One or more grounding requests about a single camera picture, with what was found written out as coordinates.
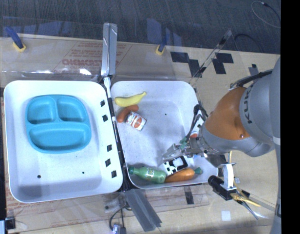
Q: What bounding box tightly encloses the brown cardboard board red print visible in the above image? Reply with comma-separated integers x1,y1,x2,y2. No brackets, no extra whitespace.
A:
0,33,210,234

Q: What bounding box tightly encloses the white plastic tray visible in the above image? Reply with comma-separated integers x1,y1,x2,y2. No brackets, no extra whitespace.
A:
110,80,219,190
3,79,123,204

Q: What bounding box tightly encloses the orange carrot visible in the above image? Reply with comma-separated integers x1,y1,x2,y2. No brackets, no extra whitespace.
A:
164,167,203,183

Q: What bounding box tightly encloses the green plastic bottle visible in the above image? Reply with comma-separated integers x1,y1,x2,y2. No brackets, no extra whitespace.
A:
128,166,167,184

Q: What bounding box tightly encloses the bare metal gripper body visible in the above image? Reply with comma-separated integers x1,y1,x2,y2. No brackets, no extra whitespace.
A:
178,134,207,158

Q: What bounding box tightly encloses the orange sausage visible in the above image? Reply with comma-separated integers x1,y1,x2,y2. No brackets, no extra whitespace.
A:
116,104,139,123

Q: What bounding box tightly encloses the black and white carton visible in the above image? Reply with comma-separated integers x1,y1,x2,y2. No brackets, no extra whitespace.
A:
163,156,189,176

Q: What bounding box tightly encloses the yellow banana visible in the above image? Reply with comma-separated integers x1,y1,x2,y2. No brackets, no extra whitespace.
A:
114,91,148,107

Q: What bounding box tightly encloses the black cylinder on white bracket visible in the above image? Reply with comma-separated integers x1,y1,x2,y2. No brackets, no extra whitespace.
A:
207,162,238,201

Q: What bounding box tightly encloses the blue divided plate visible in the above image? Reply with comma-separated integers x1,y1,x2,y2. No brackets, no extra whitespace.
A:
25,94,92,154

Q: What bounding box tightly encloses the white and orange can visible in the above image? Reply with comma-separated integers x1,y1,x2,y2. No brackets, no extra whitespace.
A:
125,111,148,132

